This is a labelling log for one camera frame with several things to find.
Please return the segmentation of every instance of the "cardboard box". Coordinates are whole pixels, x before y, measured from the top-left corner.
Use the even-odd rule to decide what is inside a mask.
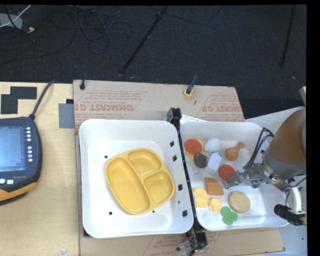
[[[234,87],[195,85],[191,97],[184,96],[186,85],[133,82],[73,81],[74,121],[80,252],[82,256],[183,255],[176,248],[186,234],[143,235],[97,239],[85,235],[82,223],[81,156],[79,127],[88,119],[164,120],[170,108],[205,121],[244,122]],[[208,246],[195,255],[249,255],[283,251],[276,227],[227,231],[206,231]]]

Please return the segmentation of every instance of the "yellow divided plate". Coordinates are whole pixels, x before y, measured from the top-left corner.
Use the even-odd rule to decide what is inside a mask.
[[[137,148],[110,159],[104,168],[109,188],[124,211],[144,214],[172,198],[174,180],[160,157]]]

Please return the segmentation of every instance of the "robotic arm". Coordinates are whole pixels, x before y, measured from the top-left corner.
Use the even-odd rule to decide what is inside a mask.
[[[267,136],[271,136],[273,139],[268,148],[262,152],[262,162],[253,163],[261,143],[267,138],[264,136],[260,142],[265,131],[268,131],[270,134]],[[243,167],[244,172],[237,171],[224,185],[229,188],[244,180],[250,181],[253,188],[259,187],[262,183],[272,184],[287,193],[287,198],[290,197],[292,200],[291,207],[277,204],[274,212],[293,225],[306,224],[306,214],[301,205],[301,188],[298,187],[299,183],[307,177],[306,155],[306,110],[302,109],[291,114],[275,135],[264,128],[261,131],[255,152]],[[305,176],[305,178],[296,185],[292,185],[291,183],[295,181],[297,176]]]

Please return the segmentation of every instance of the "white egg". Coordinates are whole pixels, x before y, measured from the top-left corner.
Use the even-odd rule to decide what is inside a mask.
[[[221,141],[218,138],[210,138],[204,144],[204,151],[208,153],[217,152],[221,147]]]

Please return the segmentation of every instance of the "white block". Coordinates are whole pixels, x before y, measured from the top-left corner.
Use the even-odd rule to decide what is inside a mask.
[[[209,174],[214,174],[220,166],[222,157],[218,152],[212,153],[204,170]]]

